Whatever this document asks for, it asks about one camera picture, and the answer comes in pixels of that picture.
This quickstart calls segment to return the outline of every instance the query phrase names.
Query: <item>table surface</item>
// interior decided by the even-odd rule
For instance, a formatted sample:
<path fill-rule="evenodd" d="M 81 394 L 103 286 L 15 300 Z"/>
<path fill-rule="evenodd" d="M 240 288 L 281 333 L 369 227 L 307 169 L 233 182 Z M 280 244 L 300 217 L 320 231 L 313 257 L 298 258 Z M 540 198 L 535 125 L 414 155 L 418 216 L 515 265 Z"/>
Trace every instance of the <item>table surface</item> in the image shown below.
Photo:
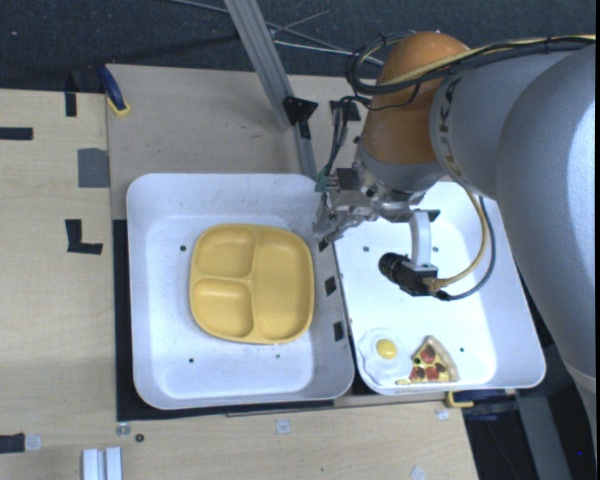
<path fill-rule="evenodd" d="M 196 75 L 195 91 L 215 94 L 227 76 Z M 258 86 L 252 73 L 236 76 Z M 315 77 L 292 83 L 334 87 L 323 100 L 346 90 Z M 262 116 L 264 94 L 253 90 L 250 108 Z M 0 90 L 0 126 L 34 129 L 33 141 L 0 141 L 0 435 L 38 434 L 42 442 L 0 455 L 0 479 L 80 478 L 81 451 L 110 446 L 121 447 L 124 477 L 134 479 L 403 479 L 417 477 L 414 468 L 426 478 L 477 478 L 462 413 L 440 400 L 343 397 L 329 409 L 132 421 L 131 434 L 118 436 L 112 212 L 123 207 L 112 200 L 114 176 L 112 190 L 79 187 L 77 151 L 111 146 L 104 96 L 77 94 L 77 109 L 65 115 L 62 93 Z M 244 111 L 242 124 L 231 124 L 231 107 L 225 117 L 228 128 L 251 127 Z M 253 126 L 280 133 L 261 119 Z M 327 147 L 317 145 L 316 155 Z M 102 253 L 68 253 L 66 219 L 81 219 L 83 241 L 102 243 Z M 276 431 L 281 418 L 288 433 Z"/>

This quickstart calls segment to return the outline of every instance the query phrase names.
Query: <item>dark floor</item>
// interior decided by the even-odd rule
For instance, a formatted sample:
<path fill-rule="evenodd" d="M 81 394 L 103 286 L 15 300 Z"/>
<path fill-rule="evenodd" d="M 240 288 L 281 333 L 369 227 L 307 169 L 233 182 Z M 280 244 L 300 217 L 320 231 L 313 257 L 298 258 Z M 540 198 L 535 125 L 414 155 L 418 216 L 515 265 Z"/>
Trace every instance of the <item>dark floor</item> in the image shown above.
<path fill-rule="evenodd" d="M 99 91 L 105 63 L 251 70 L 222 0 L 0 0 L 0 88 L 62 91 L 79 72 L 82 89 Z M 596 0 L 258 0 L 267 21 L 289 25 L 345 50 L 379 33 L 440 30 L 469 46 L 501 39 L 595 34 Z M 277 39 L 316 45 L 278 33 Z M 345 57 L 279 46 L 290 74 L 342 76 Z M 550 345 L 550 336 L 545 344 Z M 586 417 L 572 383 L 549 396 L 574 480 L 595 477 Z M 467 414 L 481 480 L 534 480 L 520 416 L 499 401 L 489 418 Z"/>

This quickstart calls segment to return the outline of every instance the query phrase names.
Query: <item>metal pole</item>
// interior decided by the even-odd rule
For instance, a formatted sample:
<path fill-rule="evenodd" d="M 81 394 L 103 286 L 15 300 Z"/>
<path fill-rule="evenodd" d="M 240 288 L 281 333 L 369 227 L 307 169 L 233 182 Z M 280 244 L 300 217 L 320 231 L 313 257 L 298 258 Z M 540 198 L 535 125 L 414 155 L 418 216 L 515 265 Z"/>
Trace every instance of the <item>metal pole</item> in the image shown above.
<path fill-rule="evenodd" d="M 256 0 L 224 0 L 233 23 L 240 34 L 249 59 L 260 78 L 260 83 L 271 102 L 278 124 L 290 126 L 282 102 L 293 96 L 293 89 L 282 66 L 273 39 Z M 303 138 L 298 124 L 294 126 L 294 138 L 300 157 L 302 173 L 317 178 L 315 158 L 311 141 Z"/>

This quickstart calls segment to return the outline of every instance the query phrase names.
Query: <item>white tray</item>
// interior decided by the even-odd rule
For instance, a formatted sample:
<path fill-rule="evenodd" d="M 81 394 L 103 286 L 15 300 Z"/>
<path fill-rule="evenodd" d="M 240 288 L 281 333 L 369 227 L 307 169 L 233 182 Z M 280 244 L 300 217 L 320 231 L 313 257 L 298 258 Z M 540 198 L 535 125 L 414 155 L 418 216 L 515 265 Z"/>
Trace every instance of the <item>white tray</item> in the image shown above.
<path fill-rule="evenodd" d="M 127 193 L 133 377 L 160 409 L 317 401 L 354 377 L 332 247 L 318 250 L 312 221 L 320 195 L 296 174 L 148 174 Z M 196 238 L 222 223 L 276 226 L 309 245 L 316 276 L 309 331 L 282 345 L 229 342 L 204 333 L 189 309 Z"/>
<path fill-rule="evenodd" d="M 401 340 L 411 370 L 411 356 L 428 335 L 438 338 L 455 361 L 460 380 L 447 384 L 396 386 L 374 381 L 359 367 L 364 382 L 385 395 L 405 395 L 470 389 L 526 388 L 545 374 L 545 359 L 529 307 L 506 241 L 497 205 L 486 201 L 496 234 L 496 264 L 487 284 L 470 297 L 443 302 L 432 297 L 412 297 L 384 277 L 378 261 L 386 252 L 409 254 L 408 224 L 384 220 L 347 230 L 336 242 L 336 256 L 358 365 L 363 358 L 358 343 L 367 331 L 390 329 Z M 456 183 L 440 182 L 419 205 L 439 209 L 431 225 L 431 263 L 440 277 L 464 270 L 480 245 L 480 223 L 466 193 Z M 489 253 L 478 269 L 449 286 L 450 294 L 462 293 L 482 277 Z"/>

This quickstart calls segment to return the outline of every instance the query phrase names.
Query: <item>toy fried egg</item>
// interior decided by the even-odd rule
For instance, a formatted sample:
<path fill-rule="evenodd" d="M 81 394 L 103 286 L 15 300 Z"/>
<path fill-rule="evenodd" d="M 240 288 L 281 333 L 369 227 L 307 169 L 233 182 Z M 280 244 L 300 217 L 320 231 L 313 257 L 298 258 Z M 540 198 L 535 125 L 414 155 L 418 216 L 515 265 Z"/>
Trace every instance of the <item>toy fried egg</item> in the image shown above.
<path fill-rule="evenodd" d="M 358 341 L 364 371 L 377 384 L 394 384 L 409 373 L 411 361 L 404 345 L 389 329 L 371 329 Z"/>

